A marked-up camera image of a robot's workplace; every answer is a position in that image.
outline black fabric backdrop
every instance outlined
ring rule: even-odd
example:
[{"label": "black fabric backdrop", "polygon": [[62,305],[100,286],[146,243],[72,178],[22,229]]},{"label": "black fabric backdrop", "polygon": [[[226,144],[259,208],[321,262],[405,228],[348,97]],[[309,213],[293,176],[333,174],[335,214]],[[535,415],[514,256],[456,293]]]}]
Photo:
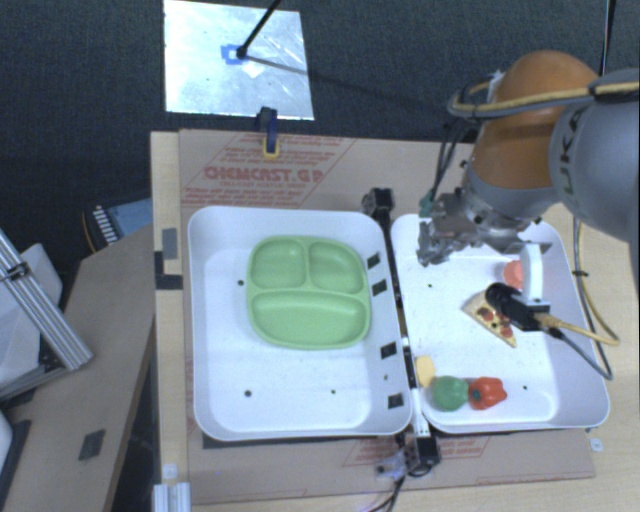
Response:
[{"label": "black fabric backdrop", "polygon": [[[218,2],[267,7],[270,0]],[[604,0],[285,0],[301,13],[316,120],[291,133],[437,140],[456,89],[551,48],[598,69]],[[639,64],[618,1],[608,69]],[[160,0],[0,2],[0,228],[61,273],[88,253],[87,202],[148,187],[149,133],[252,129],[164,110]]]}]

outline green divided plate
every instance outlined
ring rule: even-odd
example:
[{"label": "green divided plate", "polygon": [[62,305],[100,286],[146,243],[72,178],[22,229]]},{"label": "green divided plate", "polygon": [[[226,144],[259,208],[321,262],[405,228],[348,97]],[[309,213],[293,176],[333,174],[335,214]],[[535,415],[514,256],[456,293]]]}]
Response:
[{"label": "green divided plate", "polygon": [[324,238],[270,237],[256,245],[247,271],[251,325],[290,348],[343,348],[371,322],[364,265],[347,245]]}]

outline green pepper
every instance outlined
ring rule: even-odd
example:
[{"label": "green pepper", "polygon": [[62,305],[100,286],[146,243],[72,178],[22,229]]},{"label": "green pepper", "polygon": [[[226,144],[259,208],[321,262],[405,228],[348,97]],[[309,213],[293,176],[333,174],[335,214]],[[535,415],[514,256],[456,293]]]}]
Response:
[{"label": "green pepper", "polygon": [[474,409],[487,409],[507,398],[502,381],[495,377],[480,377],[469,386],[469,404]]},{"label": "green pepper", "polygon": [[445,375],[431,384],[433,400],[443,411],[455,411],[468,400],[469,384],[466,380]]}]

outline red toy tomato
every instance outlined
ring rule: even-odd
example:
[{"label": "red toy tomato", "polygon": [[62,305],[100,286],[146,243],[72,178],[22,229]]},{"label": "red toy tomato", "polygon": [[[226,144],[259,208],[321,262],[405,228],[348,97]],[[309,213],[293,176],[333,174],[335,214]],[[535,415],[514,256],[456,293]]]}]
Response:
[{"label": "red toy tomato", "polygon": [[506,398],[502,381],[495,377],[480,377],[469,386],[469,405],[473,409],[488,409]]}]

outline blue clip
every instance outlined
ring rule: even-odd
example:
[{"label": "blue clip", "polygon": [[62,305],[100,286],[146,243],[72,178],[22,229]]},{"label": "blue clip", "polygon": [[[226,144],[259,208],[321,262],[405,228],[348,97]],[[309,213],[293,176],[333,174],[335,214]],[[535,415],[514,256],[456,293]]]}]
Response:
[{"label": "blue clip", "polygon": [[275,159],[280,154],[278,143],[278,111],[268,107],[262,107],[256,116],[256,129],[266,132],[262,144],[262,153],[265,158]]},{"label": "blue clip", "polygon": [[236,57],[236,51],[240,48],[235,44],[225,44],[220,47],[220,54],[224,61],[231,66],[238,66],[242,64],[242,59]]}]

